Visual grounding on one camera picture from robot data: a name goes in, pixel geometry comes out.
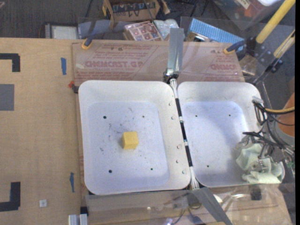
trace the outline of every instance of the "plastic storage box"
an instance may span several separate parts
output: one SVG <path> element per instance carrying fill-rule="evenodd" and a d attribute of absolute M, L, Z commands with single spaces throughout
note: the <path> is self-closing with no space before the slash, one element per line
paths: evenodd
<path fill-rule="evenodd" d="M 213 0 L 241 29 L 260 22 L 279 8 L 284 0 Z"/>

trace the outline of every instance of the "gray square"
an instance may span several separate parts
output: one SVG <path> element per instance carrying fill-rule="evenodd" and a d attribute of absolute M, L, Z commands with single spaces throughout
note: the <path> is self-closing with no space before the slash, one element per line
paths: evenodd
<path fill-rule="evenodd" d="M 0 84 L 0 111 L 15 109 L 15 85 Z"/>

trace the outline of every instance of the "metal plate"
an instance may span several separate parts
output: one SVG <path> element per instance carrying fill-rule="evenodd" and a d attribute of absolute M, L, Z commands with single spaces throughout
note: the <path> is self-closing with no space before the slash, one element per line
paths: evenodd
<path fill-rule="evenodd" d="M 185 131 L 197 180 L 206 187 L 246 184 L 234 148 L 247 131 L 258 132 L 252 96 L 245 82 L 183 82 L 178 87 Z"/>
<path fill-rule="evenodd" d="M 163 82 L 87 81 L 79 88 L 79 102 L 84 180 L 89 191 L 107 195 L 182 189 L 189 184 L 170 86 Z M 121 147 L 126 131 L 138 132 L 135 150 Z"/>

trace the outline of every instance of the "wooden table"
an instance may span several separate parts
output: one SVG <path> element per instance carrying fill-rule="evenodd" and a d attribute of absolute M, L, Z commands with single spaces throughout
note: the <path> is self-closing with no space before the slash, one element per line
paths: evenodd
<path fill-rule="evenodd" d="M 0 110 L 0 203 L 10 200 L 11 182 L 21 183 L 20 207 L 0 212 L 1 225 L 66 224 L 69 214 L 80 213 L 76 95 L 68 86 L 74 79 L 72 43 L 80 42 L 0 38 L 0 53 L 17 53 L 21 61 L 20 72 L 12 72 L 12 61 L 0 60 L 0 84 L 14 87 L 12 111 Z M 40 208 L 44 199 L 47 206 Z M 276 208 L 266 208 L 269 220 L 259 224 L 290 224 L 281 194 L 277 201 Z M 246 224 L 243 219 L 258 212 L 263 214 L 231 212 L 230 218 Z"/>

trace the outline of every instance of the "yellow block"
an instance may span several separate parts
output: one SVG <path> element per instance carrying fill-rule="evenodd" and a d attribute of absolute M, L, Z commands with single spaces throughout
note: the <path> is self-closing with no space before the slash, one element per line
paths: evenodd
<path fill-rule="evenodd" d="M 123 149 L 135 149 L 139 144 L 137 132 L 124 132 L 122 136 Z"/>

